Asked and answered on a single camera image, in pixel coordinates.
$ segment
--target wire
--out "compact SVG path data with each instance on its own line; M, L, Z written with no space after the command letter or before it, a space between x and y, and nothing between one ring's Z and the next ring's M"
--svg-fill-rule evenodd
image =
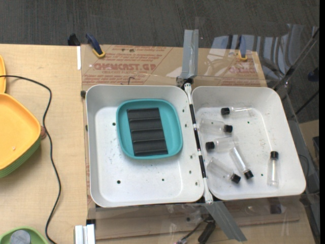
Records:
M49 138L49 140L50 140L50 159L51 159L52 166L53 166L54 171L55 171L55 174L56 174L56 178L57 178L57 182L58 182L59 190L58 190L58 194L57 194L57 197L56 197L56 200L55 200L55 204L54 204L54 206L53 206L53 208L52 208L52 211L51 211L51 213L50 213L50 216L48 217L47 222L46 222L46 225L45 225L45 234L46 234L46 237L47 237L47 238L48 238L48 239L49 239L53 244L56 244L56 242L53 241L53 240L50 238L50 236L48 235L48 226L49 226L49 223L50 223L50 221L51 221L51 219L52 219L52 216L53 216L53 214L54 214L55 208L56 208L56 206L57 206L57 204L58 204L58 201L59 201L59 199L60 199L60 196L61 196L61 181L60 181L59 174L58 174L58 172L57 172L57 169L56 169L55 164L54 164L54 161L53 161L53 143L52 143L52 138L51 138L49 132L47 131L46 126L45 126L45 117L46 117L46 114L47 114L47 112L48 112L48 110L49 110L49 107L50 107L50 104L51 104L51 101L52 101L52 91L51 91L51 89L50 89L48 86L46 86L46 85L44 85L44 84L42 84L42 83L40 83L40 82L38 82L38 81L35 81L35 80L32 80L32 79L28 79L28 78L25 78L25 77L16 76L16 75L0 75L0 78L2 78L2 77L10 77L10 78L18 78L18 79L27 80L27 81L33 82L33 83L35 83L35 84L37 84L37 85L40 85L40 86L46 88L46 89L50 92L49 101L48 101L48 103L47 103L47 107L46 107L45 112L44 112L44 114L43 114L43 120L42 120L42 123L43 123L43 127L44 127L44 130L45 130L45 133L46 133L46 135L48 136L48 138Z

